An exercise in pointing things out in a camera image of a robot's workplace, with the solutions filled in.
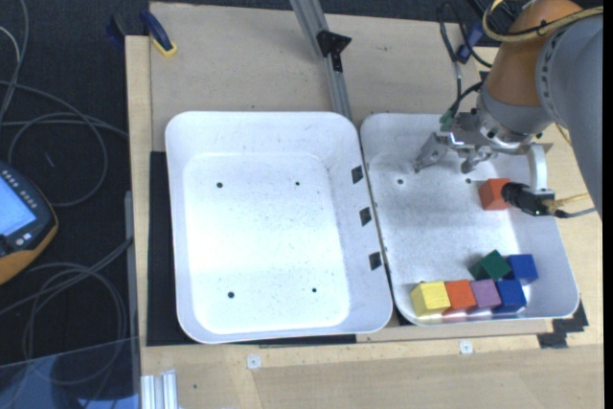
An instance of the white tray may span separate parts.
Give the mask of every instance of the white tray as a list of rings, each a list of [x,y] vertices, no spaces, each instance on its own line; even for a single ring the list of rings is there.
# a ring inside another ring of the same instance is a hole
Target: white tray
[[[169,122],[166,151],[177,314],[191,338],[224,343],[386,325],[392,295],[347,119],[187,112]]]
[[[530,183],[528,160],[499,154],[470,174],[449,151],[436,166],[415,173],[412,161],[439,127],[437,115],[376,114],[360,128],[376,216],[400,313],[419,325],[498,322],[566,317],[579,292],[556,218],[529,216],[518,209],[486,212],[478,186],[495,177]],[[492,249],[502,255],[532,254],[539,279],[524,286],[528,305],[517,314],[417,317],[409,292],[419,282],[472,277],[468,268]]]

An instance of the yellow block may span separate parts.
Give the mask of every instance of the yellow block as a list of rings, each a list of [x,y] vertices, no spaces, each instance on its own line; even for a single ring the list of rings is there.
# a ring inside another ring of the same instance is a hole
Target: yellow block
[[[451,307],[444,282],[424,282],[411,290],[413,308],[418,317],[441,313]]]

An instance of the blue screen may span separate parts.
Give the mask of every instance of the blue screen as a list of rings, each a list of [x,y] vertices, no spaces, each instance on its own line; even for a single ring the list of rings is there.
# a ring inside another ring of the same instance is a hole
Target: blue screen
[[[19,199],[9,184],[0,178],[0,234],[9,236],[15,230],[36,220],[36,216]]]

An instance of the orange block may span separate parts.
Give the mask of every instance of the orange block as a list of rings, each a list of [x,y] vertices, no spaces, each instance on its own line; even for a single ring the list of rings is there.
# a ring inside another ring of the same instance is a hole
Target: orange block
[[[484,210],[505,210],[509,208],[509,203],[502,197],[502,187],[510,181],[506,177],[499,177],[488,179],[479,186],[479,197]]]
[[[467,312],[477,307],[472,287],[469,280],[445,282],[444,287],[449,296],[449,307],[444,313]]]

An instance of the colored block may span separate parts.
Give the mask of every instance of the colored block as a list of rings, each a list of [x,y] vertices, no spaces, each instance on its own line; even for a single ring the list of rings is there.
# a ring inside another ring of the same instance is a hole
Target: colored block
[[[510,179],[499,177],[496,179],[488,179],[485,183],[479,186],[479,198],[481,206],[484,210],[506,210],[509,208],[502,197],[502,187],[511,182]]]
[[[538,278],[532,254],[511,254],[507,256],[507,262],[511,272],[505,276],[505,279],[518,280],[522,285],[526,285]]]
[[[449,307],[444,314],[468,312],[477,306],[469,280],[445,282],[444,286],[447,289],[447,296],[451,304],[451,307]]]
[[[411,290],[413,308],[418,317],[441,313],[451,307],[444,282],[423,282]]]
[[[492,311],[494,314],[515,313],[526,306],[524,289],[518,280],[500,280],[496,282],[496,287],[502,304]]]
[[[470,288],[477,304],[473,312],[491,310],[502,304],[498,288],[492,278],[470,282]]]
[[[468,268],[470,274],[475,280],[484,280],[486,278],[492,278],[495,282],[501,280],[509,273],[511,273],[511,267],[505,258],[494,249],[489,254],[481,258]]]

